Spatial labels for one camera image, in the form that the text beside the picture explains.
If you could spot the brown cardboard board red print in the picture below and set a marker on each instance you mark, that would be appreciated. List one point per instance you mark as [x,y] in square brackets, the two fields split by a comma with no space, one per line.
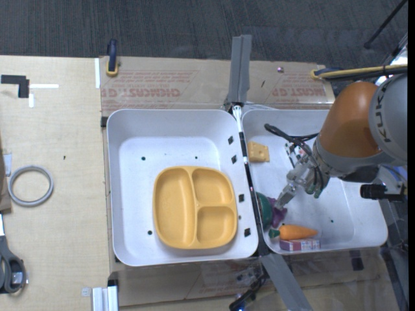
[181,86]

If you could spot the yellow cheese wedge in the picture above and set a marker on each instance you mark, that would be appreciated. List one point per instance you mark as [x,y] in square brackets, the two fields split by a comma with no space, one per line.
[257,152]

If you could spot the white plastic tray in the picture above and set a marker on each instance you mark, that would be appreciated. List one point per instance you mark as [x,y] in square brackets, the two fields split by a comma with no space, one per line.
[343,212]
[136,180]

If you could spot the green round toy vegetable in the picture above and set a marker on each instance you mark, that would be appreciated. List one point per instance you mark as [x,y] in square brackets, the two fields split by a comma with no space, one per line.
[265,211]

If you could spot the yellow divided plate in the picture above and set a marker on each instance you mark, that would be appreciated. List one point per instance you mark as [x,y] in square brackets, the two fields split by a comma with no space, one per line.
[175,206]

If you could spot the purple toy grapes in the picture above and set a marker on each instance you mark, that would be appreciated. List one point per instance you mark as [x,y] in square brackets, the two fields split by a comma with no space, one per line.
[278,217]

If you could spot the black cylinder on white bracket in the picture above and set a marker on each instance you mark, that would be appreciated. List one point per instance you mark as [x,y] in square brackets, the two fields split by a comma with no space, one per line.
[373,191]

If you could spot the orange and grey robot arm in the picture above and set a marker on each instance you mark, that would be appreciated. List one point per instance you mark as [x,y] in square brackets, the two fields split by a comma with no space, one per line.
[353,125]

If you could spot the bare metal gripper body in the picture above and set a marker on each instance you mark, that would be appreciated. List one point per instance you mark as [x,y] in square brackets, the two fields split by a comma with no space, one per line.
[304,173]

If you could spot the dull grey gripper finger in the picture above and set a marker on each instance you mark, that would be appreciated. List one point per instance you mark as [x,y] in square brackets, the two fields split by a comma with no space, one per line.
[284,197]

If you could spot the pink and white carton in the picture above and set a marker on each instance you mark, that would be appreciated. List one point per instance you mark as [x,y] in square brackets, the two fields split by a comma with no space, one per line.
[298,245]

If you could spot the grey scissors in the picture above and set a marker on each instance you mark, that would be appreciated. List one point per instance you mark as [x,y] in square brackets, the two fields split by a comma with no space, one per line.
[9,264]

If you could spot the orange carrot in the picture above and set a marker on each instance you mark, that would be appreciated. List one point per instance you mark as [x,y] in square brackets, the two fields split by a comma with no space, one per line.
[296,232]

